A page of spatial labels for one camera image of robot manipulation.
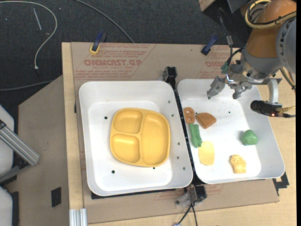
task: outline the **yellow divided plate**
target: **yellow divided plate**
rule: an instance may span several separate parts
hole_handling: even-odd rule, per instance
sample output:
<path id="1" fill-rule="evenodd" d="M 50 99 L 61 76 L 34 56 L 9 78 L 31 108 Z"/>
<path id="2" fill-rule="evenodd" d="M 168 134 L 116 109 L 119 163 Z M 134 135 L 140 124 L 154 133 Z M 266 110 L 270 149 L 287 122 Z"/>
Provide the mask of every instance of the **yellow divided plate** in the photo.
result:
<path id="1" fill-rule="evenodd" d="M 121 162 L 143 167 L 159 166 L 169 156 L 168 120 L 155 111 L 118 110 L 111 124 L 110 149 Z"/>

